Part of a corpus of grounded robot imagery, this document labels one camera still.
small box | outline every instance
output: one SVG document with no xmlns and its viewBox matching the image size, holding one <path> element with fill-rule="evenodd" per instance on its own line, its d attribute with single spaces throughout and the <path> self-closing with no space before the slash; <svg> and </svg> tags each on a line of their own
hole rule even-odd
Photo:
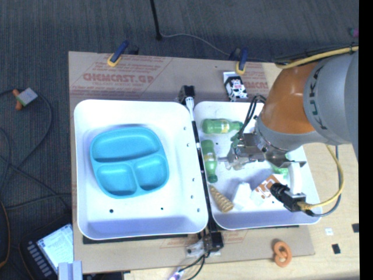
<svg viewBox="0 0 373 280">
<path fill-rule="evenodd" d="M 242 79 L 235 72 L 225 72 L 224 76 L 224 87 L 228 93 L 228 97 L 231 102 L 245 102 L 248 98 L 245 85 Z"/>
<path fill-rule="evenodd" d="M 27 88 L 16 96 L 16 99 L 22 104 L 22 106 L 28 105 L 36 98 L 37 94 L 31 88 Z"/>
<path fill-rule="evenodd" d="M 249 183 L 239 183 L 233 196 L 234 208 L 244 209 L 249 204 L 251 187 Z"/>
</svg>

blue clamp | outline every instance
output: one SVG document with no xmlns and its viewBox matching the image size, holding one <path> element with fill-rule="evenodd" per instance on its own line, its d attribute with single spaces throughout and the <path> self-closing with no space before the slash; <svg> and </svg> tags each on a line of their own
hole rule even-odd
<svg viewBox="0 0 373 280">
<path fill-rule="evenodd" d="M 247 61 L 248 56 L 248 49 L 246 47 L 242 48 L 240 60 L 236 63 L 235 72 L 239 75 L 243 75 L 245 73 L 245 64 Z"/>
<path fill-rule="evenodd" d="M 123 54 L 123 52 L 127 49 L 129 45 L 129 41 L 128 40 L 125 40 L 120 46 L 119 48 L 116 50 L 115 53 L 112 53 L 109 58 L 107 59 L 107 64 L 110 65 L 111 67 L 115 67 L 119 61 L 121 60 L 121 55 Z"/>
</svg>

white tray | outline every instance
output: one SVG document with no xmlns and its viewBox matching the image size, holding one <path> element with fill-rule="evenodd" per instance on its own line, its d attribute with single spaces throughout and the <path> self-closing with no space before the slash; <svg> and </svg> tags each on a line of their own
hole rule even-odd
<svg viewBox="0 0 373 280">
<path fill-rule="evenodd" d="M 85 100 L 74 111 L 78 226 L 93 240 L 197 233 L 206 227 L 207 205 L 188 110 L 178 103 Z M 117 199 L 94 177 L 89 148 L 105 131 L 128 126 L 154 131 L 163 145 L 170 176 L 149 194 Z"/>
<path fill-rule="evenodd" d="M 213 101 L 203 101 L 198 103 L 195 107 L 195 119 L 200 141 L 202 142 L 205 139 L 211 139 L 215 143 L 214 150 L 216 155 L 218 157 L 227 156 L 231 144 L 230 138 L 235 134 L 235 132 L 206 135 L 200 127 L 201 122 L 206 118 L 228 118 L 232 121 L 236 120 L 243 122 L 249 106 L 249 103 Z M 256 115 L 259 115 L 262 107 L 262 103 L 257 104 Z M 253 119 L 246 127 L 245 132 L 252 131 L 254 125 L 255 120 Z M 289 159 L 295 161 L 306 161 L 303 148 L 290 152 Z M 249 163 L 246 164 L 244 169 L 238 171 L 235 171 L 234 169 L 227 170 L 225 164 L 220 162 L 216 170 L 218 181 L 214 183 L 214 186 L 228 199 L 232 199 L 234 190 L 240 182 L 250 183 L 251 189 L 253 190 L 258 186 L 258 184 L 273 173 L 274 171 L 268 162 Z M 312 204 L 319 203 L 319 197 L 308 164 L 305 164 L 301 168 L 301 175 L 302 192 L 307 195 L 307 202 Z M 310 217 L 303 212 L 292 213 L 288 211 L 283 204 L 274 197 L 272 197 L 270 201 L 268 200 L 269 202 L 266 201 L 260 206 L 250 202 L 242 210 L 234 208 L 232 211 L 227 213 L 222 213 L 219 210 L 211 195 L 210 199 L 214 220 L 220 227 L 227 230 L 313 224 L 319 221 L 319 218 Z M 314 212 L 319 214 L 321 213 L 321 209 L 315 208 Z"/>
</svg>

green bottle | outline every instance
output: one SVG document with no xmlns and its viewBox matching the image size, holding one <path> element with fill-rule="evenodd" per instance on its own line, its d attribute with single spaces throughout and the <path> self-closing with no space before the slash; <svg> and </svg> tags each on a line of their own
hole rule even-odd
<svg viewBox="0 0 373 280">
<path fill-rule="evenodd" d="M 244 124 L 228 119 L 205 119 L 202 121 L 202 131 L 205 134 L 226 134 L 230 131 L 239 131 Z"/>
<path fill-rule="evenodd" d="M 210 183 L 217 182 L 217 176 L 215 170 L 217 167 L 217 160 L 214 151 L 214 143 L 211 140 L 203 140 L 200 143 L 202 147 L 203 162 L 205 164 L 207 180 Z"/>
</svg>

blue divided plate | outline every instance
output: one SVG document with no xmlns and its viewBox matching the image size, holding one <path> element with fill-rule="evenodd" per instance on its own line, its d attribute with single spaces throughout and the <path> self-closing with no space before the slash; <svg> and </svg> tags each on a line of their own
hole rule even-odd
<svg viewBox="0 0 373 280">
<path fill-rule="evenodd" d="M 97 135 L 90 158 L 100 188 L 113 198 L 154 192 L 168 181 L 162 143 L 148 128 L 126 127 Z"/>
</svg>

